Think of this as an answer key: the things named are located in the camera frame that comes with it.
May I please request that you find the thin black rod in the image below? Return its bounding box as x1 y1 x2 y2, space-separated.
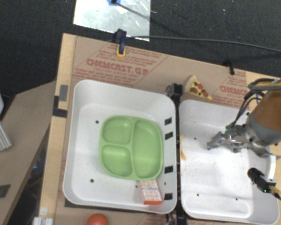
155 93 204 219

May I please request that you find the black block with thin wires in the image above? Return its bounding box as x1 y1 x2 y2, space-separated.
165 81 185 100
173 213 191 225

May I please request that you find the orange and white carton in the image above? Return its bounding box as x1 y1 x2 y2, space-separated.
133 177 167 208

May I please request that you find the brown cardboard board red print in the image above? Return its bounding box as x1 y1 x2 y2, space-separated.
44 36 281 225

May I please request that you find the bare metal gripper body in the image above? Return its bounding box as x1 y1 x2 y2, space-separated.
222 122 275 159

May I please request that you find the thin yellow strip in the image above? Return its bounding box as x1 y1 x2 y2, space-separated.
177 134 190 161

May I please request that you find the green divided plate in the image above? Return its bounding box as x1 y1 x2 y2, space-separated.
93 111 171 185

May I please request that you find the black cylinder on white bracket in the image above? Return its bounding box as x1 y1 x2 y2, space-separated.
244 151 281 195

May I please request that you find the white plastic tray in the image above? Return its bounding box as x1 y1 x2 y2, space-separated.
160 97 281 225
55 77 195 221

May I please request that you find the toy pizza slice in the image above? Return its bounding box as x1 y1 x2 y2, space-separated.
182 73 217 101

